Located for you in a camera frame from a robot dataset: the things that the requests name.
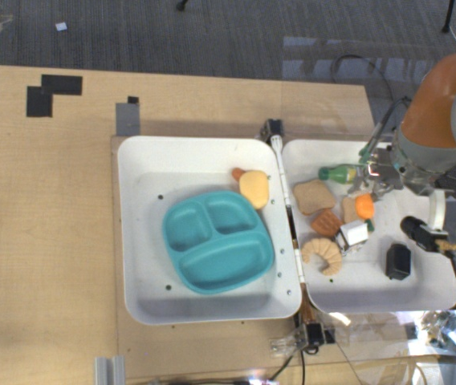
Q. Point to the orange toy sausage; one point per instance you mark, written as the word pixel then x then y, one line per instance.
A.
pixel 237 173

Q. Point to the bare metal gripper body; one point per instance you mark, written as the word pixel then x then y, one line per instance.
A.
pixel 385 166

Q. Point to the brown toy bread slice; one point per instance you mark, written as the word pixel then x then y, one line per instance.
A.
pixel 313 197

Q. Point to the orange toy waffle biscuit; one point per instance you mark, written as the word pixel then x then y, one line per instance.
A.
pixel 326 223

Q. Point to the green plastic bottle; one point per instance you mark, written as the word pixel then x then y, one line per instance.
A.
pixel 338 173

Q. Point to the blue divided plate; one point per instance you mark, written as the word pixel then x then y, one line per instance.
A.
pixel 220 263

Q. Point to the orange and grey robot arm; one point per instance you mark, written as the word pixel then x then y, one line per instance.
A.
pixel 432 106

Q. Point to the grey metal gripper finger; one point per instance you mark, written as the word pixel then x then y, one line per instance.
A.
pixel 359 184
pixel 380 191

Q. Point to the white small carton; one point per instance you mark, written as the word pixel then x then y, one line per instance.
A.
pixel 354 233

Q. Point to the black small box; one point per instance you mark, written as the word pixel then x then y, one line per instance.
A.
pixel 398 262

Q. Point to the small tan toy bread slice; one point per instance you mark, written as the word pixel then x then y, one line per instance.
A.
pixel 348 211

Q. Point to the orange toy carrot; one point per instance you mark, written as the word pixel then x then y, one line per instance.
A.
pixel 364 206

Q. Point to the white plastic tray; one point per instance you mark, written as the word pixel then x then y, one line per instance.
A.
pixel 147 255
pixel 372 291

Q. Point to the tan toy croissant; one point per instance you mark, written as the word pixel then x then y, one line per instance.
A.
pixel 322 251

